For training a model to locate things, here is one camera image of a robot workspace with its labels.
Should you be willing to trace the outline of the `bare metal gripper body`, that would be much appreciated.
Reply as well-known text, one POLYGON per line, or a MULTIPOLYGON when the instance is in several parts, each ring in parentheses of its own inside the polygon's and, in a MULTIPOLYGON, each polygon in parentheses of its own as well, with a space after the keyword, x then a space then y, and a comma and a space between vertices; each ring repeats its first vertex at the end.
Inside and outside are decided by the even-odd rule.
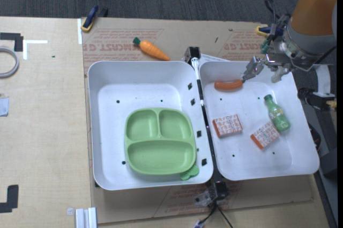
POLYGON ((310 70, 321 59, 321 37, 285 31, 264 52, 268 65, 310 70))

